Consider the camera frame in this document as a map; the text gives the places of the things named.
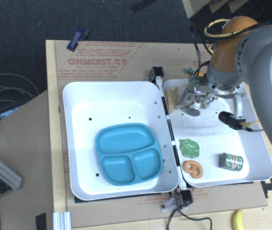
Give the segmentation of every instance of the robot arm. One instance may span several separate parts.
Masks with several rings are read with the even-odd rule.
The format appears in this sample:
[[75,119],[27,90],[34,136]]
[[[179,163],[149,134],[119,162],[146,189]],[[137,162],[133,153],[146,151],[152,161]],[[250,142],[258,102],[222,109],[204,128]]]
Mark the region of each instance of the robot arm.
[[[222,34],[216,35],[226,39],[215,45],[208,78],[220,93],[231,92],[242,82],[249,85],[255,111],[272,144],[272,24],[258,25],[245,16],[226,22]],[[245,28],[254,29],[235,36]]]

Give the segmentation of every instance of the pretzel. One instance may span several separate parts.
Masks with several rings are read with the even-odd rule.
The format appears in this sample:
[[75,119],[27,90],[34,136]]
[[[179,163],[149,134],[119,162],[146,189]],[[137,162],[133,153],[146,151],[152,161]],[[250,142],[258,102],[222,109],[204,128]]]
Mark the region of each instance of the pretzel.
[[203,176],[202,166],[193,160],[189,160],[184,163],[184,170],[195,179],[199,179]]

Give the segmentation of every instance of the blue plate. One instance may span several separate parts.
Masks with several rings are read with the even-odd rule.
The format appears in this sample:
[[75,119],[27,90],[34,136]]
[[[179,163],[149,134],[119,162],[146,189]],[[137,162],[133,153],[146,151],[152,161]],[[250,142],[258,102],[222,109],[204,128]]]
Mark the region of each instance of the blue plate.
[[95,141],[104,176],[115,185],[131,185],[157,177],[163,166],[153,131],[140,123],[102,129]]

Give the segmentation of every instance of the banana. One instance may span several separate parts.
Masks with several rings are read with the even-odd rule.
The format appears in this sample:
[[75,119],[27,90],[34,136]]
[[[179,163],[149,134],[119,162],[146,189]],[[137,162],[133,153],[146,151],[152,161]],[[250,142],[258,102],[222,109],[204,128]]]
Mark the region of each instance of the banana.
[[242,210],[237,210],[233,215],[234,230],[245,230],[243,226]]

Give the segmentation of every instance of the green can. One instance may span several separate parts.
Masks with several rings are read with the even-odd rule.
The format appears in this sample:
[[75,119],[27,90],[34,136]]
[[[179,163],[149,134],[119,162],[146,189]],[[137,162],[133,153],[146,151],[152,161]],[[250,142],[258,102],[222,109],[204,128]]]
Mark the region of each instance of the green can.
[[243,158],[233,154],[222,153],[219,158],[219,166],[232,171],[240,171],[243,165]]

